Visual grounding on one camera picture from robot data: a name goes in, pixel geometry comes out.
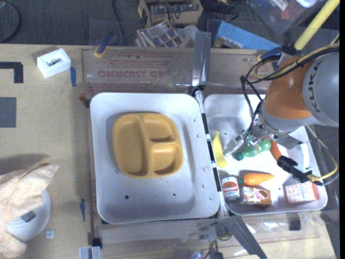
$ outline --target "gray square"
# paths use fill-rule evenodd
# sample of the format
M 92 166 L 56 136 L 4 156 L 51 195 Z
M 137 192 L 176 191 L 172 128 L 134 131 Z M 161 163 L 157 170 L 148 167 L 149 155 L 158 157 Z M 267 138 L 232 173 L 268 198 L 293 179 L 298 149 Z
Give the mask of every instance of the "gray square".
M 17 98 L 0 97 L 0 127 L 16 127 Z

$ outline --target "white round object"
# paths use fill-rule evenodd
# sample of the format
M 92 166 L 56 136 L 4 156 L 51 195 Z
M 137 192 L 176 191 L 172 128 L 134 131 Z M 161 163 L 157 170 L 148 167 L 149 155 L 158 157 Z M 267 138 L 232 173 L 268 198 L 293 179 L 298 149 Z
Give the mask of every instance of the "white round object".
M 48 224 L 50 217 L 50 197 L 47 190 L 42 192 L 42 197 L 43 204 L 33 210 L 36 216 L 31 221 L 25 222 L 19 217 L 6 224 L 8 232 L 23 242 L 36 237 Z

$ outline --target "beige cloth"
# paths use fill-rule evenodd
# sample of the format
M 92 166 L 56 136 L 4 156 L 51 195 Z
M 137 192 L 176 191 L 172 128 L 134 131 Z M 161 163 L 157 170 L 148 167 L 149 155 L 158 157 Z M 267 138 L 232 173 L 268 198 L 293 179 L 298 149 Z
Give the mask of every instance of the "beige cloth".
M 42 191 L 58 168 L 58 164 L 41 164 L 0 176 L 0 253 L 5 257 L 17 257 L 26 249 L 25 243 L 7 231 L 6 224 L 43 204 Z

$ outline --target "green bottle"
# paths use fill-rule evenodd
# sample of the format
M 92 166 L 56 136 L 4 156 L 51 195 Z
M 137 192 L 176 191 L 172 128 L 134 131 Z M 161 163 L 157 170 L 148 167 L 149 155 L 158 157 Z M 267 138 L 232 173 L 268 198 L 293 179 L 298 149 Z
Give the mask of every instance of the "green bottle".
M 256 145 L 253 146 L 244 146 L 239 152 L 235 153 L 233 157 L 240 161 L 245 157 L 253 158 L 257 154 L 268 151 L 271 148 L 271 142 L 268 138 L 262 139 L 262 141 L 258 142 Z

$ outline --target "can label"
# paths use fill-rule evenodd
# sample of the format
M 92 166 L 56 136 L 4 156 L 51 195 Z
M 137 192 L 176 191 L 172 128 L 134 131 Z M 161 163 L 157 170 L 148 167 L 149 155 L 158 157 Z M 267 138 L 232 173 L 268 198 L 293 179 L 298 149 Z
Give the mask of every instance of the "can label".
M 222 189 L 226 201 L 234 201 L 240 197 L 238 181 L 235 176 L 222 179 Z

